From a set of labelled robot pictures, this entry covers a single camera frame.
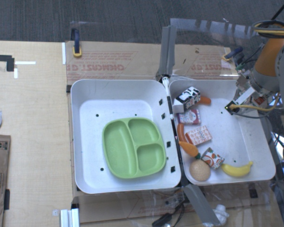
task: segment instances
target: toy sausage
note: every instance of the toy sausage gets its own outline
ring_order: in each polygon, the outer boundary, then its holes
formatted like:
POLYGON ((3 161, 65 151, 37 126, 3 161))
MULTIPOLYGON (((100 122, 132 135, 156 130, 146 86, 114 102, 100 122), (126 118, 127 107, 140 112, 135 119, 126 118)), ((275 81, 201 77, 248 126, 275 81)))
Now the toy sausage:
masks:
POLYGON ((201 96, 200 101, 198 102, 198 104, 206 104, 209 105, 211 103, 211 99, 205 96, 201 96))
POLYGON ((178 133, 179 141, 187 142, 185 134, 184 134, 184 124, 183 123, 178 123, 177 133, 178 133))

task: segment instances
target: green plate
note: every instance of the green plate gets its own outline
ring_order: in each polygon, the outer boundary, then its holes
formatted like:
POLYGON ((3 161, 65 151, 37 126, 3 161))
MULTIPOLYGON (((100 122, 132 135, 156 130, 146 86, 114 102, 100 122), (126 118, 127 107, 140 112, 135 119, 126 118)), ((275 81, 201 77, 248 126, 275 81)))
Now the green plate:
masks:
POLYGON ((158 127, 147 118, 109 122, 102 133, 110 171, 119 178, 136 178, 160 171, 166 153, 158 127))

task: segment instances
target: gray carpet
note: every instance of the gray carpet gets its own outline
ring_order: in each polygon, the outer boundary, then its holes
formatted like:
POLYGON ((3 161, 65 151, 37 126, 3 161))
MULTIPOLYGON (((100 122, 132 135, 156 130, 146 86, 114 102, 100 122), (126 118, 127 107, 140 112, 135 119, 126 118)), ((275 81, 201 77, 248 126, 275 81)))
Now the gray carpet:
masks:
MULTIPOLYGON (((63 42, 80 22, 86 41, 160 43, 171 18, 250 26, 269 20, 284 0, 0 0, 0 40, 63 42)), ((278 19, 284 20, 284 11, 278 19)), ((179 35, 178 43, 235 45, 210 34, 179 35)))

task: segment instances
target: toy banana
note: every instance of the toy banana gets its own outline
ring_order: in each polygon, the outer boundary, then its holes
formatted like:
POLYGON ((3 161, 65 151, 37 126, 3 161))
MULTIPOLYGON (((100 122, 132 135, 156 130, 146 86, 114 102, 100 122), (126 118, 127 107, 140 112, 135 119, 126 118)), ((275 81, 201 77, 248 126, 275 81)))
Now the toy banana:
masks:
POLYGON ((252 161, 250 161, 248 164, 244 165, 244 166, 231 166, 228 164, 222 164, 221 168, 222 170, 231 176, 244 176, 246 174, 248 174, 250 172, 250 167, 253 164, 252 161))

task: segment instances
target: yellow cable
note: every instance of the yellow cable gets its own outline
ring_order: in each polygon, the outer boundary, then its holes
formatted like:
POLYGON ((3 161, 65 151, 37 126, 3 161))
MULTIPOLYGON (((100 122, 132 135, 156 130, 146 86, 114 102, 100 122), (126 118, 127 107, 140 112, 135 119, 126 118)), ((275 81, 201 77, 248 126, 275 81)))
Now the yellow cable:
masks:
POLYGON ((265 34, 275 34, 275 35, 284 35, 284 31, 278 31, 278 30, 261 30, 261 29, 254 29, 254 31, 258 33, 265 33, 265 34))
POLYGON ((256 107, 256 106, 252 106, 252 105, 235 105, 235 104, 230 105, 229 108, 231 110, 233 110, 235 108, 252 108, 252 109, 257 109, 257 110, 264 111, 264 112, 269 112, 276 107, 276 105, 279 101, 279 97, 280 97, 280 92, 278 92, 278 94, 277 94, 277 97, 275 99, 275 104, 270 108, 260 108, 260 107, 256 107))
MULTIPOLYGON (((267 28, 265 28, 265 27, 258 27, 259 25, 261 25, 262 23, 259 23, 259 24, 256 24, 256 25, 254 25, 254 27, 257 27, 257 28, 259 28, 259 29, 267 29, 267 28)), ((282 26, 282 25, 280 25, 280 24, 273 24, 273 25, 275 25, 275 26, 279 26, 280 28, 278 29, 278 28, 276 28, 277 30, 281 30, 281 31, 284 31, 284 26, 282 26)))

